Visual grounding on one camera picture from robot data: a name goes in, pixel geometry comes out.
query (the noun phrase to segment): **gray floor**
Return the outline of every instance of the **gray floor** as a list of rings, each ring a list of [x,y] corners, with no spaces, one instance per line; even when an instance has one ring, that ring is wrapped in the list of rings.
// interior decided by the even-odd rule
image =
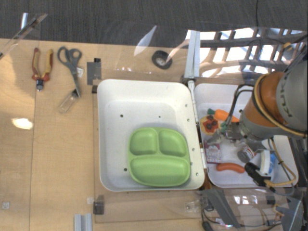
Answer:
[[[256,26],[256,0],[0,0],[0,37],[23,12],[48,13],[41,40],[136,44],[158,25],[154,45],[172,46],[187,29]],[[307,30],[308,0],[258,0],[259,26]]]

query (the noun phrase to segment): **wooden table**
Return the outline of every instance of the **wooden table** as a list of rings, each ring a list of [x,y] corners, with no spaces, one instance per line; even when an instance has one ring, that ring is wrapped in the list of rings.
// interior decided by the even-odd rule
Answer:
[[[1,39],[0,46],[6,41]],[[80,49],[79,65],[85,70],[79,80],[82,98],[65,114],[58,106],[75,86],[69,70],[56,58],[61,46]],[[31,79],[35,47],[41,52],[41,72],[47,51],[55,52],[51,80],[42,92]],[[133,46],[23,40],[0,60],[0,202],[10,202],[9,209],[0,209],[0,230],[71,231],[74,214],[92,213],[96,121],[87,62],[101,58],[104,79],[179,81],[187,50],[177,53],[168,74],[153,65],[155,50],[147,48],[134,57]],[[34,126],[17,128],[15,118],[26,118]],[[93,230],[200,231],[202,226],[200,219],[95,223],[93,218]]]

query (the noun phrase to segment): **red sausage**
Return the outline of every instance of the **red sausage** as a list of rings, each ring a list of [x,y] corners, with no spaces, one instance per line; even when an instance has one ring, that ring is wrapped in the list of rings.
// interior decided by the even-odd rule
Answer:
[[[234,164],[234,163],[222,163],[222,164],[218,164],[216,166],[217,171],[223,171],[223,170],[233,170],[236,171],[238,173],[243,174],[245,172],[244,167],[242,167],[241,165],[238,164]]]

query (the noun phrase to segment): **green divided plate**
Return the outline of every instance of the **green divided plate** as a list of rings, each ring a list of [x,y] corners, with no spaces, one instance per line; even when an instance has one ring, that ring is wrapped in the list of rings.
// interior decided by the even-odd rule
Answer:
[[[137,129],[129,139],[128,167],[132,178],[142,185],[179,186],[191,172],[187,142],[173,129]]]

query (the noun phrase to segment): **pliers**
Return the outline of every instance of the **pliers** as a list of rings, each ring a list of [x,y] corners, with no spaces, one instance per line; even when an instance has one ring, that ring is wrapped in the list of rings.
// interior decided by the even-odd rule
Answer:
[[[38,69],[39,53],[40,53],[39,49],[35,48],[34,54],[33,54],[33,60],[32,60],[32,71],[33,71],[32,79],[37,82],[37,90],[42,91],[44,82],[50,80],[49,73],[51,72],[51,69],[52,69],[53,50],[49,50],[47,52],[46,69],[42,77],[40,76],[39,69]]]

